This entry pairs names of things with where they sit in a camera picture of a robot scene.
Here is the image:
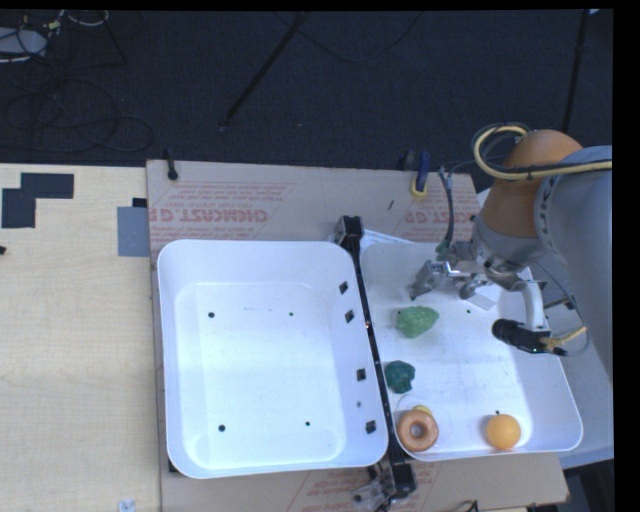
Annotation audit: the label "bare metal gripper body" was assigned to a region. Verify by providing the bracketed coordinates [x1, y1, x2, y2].
[438, 240, 502, 285]

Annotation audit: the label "light green grapes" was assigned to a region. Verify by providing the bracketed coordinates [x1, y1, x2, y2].
[396, 305, 441, 340]

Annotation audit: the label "white plastic tray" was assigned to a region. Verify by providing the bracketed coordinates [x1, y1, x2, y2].
[359, 241, 585, 463]
[156, 238, 390, 480]

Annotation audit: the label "thin black rod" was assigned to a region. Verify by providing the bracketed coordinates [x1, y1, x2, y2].
[348, 234, 404, 467]

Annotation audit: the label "dark green broccoli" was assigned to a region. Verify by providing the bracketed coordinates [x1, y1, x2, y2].
[383, 359, 417, 395]

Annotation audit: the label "orange fruit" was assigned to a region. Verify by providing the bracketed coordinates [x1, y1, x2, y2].
[485, 412, 523, 450]

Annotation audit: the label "brown doughnut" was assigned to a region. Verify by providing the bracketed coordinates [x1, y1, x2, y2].
[395, 408, 441, 454]

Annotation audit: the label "brown cardboard board red print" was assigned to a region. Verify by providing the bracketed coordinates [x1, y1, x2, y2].
[145, 159, 572, 512]

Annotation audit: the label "black cylinder on white bracket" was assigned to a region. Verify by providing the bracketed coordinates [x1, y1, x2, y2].
[491, 279, 554, 355]

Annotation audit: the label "black block with thin wires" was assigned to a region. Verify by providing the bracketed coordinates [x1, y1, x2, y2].
[386, 461, 419, 502]
[332, 214, 364, 248]

